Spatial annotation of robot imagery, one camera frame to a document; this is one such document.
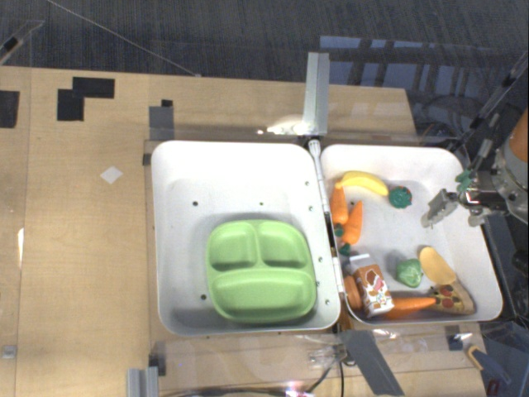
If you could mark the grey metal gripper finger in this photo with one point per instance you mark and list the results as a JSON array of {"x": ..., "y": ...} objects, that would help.
[
  {"x": 444, "y": 199},
  {"x": 432, "y": 216}
]

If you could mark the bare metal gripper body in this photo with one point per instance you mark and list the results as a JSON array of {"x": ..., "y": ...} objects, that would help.
[{"x": 483, "y": 199}]

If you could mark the dark green broccoli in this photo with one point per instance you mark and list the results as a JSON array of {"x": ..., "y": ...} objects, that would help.
[{"x": 400, "y": 197}]

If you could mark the white plastic tray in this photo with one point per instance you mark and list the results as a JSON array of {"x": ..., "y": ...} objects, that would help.
[
  {"x": 396, "y": 230},
  {"x": 231, "y": 180}
]

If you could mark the yellow oval biscuit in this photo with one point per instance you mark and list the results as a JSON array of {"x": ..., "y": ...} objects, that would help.
[{"x": 436, "y": 265}]

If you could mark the light green toy vegetable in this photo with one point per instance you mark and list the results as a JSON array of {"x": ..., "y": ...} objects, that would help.
[{"x": 409, "y": 272}]

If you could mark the yellow banana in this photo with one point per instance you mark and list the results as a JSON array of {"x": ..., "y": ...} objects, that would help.
[{"x": 368, "y": 180}]

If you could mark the orange carrot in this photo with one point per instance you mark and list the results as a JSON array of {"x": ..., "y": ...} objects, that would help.
[
  {"x": 409, "y": 306},
  {"x": 354, "y": 226},
  {"x": 338, "y": 205}
]

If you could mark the pizza slice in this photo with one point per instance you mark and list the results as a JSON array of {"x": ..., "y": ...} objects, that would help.
[{"x": 454, "y": 300}]

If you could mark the orange and white drink carton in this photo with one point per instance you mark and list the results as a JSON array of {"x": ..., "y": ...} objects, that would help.
[{"x": 374, "y": 290}]

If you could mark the green divided plate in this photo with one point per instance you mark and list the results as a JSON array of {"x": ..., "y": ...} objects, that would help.
[{"x": 260, "y": 279}]

